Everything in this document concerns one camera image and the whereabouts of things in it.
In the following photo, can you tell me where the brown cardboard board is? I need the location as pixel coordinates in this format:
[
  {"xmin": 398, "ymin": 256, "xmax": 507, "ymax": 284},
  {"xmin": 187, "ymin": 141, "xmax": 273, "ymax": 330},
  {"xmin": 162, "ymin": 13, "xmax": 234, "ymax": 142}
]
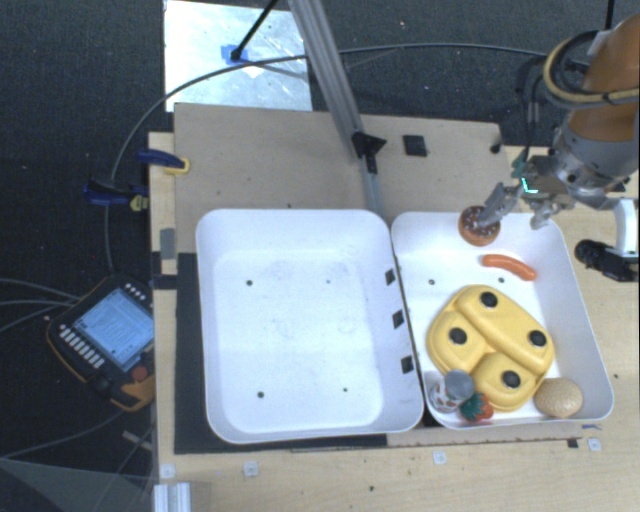
[{"xmin": 172, "ymin": 102, "xmax": 584, "ymax": 450}]

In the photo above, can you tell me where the yellow divided plate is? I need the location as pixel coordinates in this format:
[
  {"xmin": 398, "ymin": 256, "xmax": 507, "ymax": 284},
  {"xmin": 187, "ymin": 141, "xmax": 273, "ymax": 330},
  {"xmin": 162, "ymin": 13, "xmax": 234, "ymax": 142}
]
[{"xmin": 425, "ymin": 284, "xmax": 557, "ymax": 413}]

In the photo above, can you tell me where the small white and red can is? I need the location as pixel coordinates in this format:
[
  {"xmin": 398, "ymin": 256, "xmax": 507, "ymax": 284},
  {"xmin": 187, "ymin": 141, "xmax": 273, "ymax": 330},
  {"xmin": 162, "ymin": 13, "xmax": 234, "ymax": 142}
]
[{"xmin": 428, "ymin": 369, "xmax": 476, "ymax": 415}]

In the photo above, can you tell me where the brown sprinkled doughnut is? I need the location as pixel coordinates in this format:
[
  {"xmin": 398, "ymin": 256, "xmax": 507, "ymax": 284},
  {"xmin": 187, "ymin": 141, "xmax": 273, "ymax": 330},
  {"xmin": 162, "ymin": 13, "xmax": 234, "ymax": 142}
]
[{"xmin": 457, "ymin": 205, "xmax": 502, "ymax": 248}]

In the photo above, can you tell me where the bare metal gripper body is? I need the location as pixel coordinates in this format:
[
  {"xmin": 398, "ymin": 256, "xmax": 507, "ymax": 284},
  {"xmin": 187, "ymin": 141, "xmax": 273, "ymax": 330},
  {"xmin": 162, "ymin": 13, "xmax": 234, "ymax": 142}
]
[{"xmin": 514, "ymin": 153, "xmax": 632, "ymax": 211}]

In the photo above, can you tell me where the black block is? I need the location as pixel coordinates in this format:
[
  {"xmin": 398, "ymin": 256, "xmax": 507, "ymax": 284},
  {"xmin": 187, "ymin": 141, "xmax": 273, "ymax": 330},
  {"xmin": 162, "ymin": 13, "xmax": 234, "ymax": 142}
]
[{"xmin": 402, "ymin": 134, "xmax": 430, "ymax": 158}]

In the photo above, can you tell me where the red strawberry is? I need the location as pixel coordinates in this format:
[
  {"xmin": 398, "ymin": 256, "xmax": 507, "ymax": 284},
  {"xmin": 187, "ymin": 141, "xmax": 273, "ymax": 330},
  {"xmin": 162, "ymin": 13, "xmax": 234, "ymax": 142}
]
[{"xmin": 459, "ymin": 392, "xmax": 496, "ymax": 424}]

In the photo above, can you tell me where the white plastic tray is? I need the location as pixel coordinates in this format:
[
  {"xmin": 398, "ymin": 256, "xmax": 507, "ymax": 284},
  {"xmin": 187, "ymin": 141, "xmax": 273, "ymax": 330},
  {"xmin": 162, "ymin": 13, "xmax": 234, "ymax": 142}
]
[
  {"xmin": 389, "ymin": 210, "xmax": 616, "ymax": 432},
  {"xmin": 194, "ymin": 207, "xmax": 426, "ymax": 446}
]

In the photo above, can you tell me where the orange sausage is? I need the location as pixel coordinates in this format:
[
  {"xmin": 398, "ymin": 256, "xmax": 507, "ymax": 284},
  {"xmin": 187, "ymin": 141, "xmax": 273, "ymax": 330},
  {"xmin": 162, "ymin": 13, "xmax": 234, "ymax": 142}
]
[{"xmin": 480, "ymin": 253, "xmax": 538, "ymax": 283}]

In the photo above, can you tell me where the tan bread roll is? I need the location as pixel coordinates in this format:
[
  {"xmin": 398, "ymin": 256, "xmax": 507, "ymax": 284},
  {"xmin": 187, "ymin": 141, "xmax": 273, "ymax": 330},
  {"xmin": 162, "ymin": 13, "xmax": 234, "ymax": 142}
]
[{"xmin": 533, "ymin": 377, "xmax": 585, "ymax": 420}]

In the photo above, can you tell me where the black cylinder on white bracket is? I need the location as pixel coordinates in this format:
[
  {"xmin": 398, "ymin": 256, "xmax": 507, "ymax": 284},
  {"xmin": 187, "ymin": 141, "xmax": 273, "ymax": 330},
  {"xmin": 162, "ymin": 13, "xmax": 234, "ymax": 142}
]
[{"xmin": 573, "ymin": 196, "xmax": 640, "ymax": 284}]

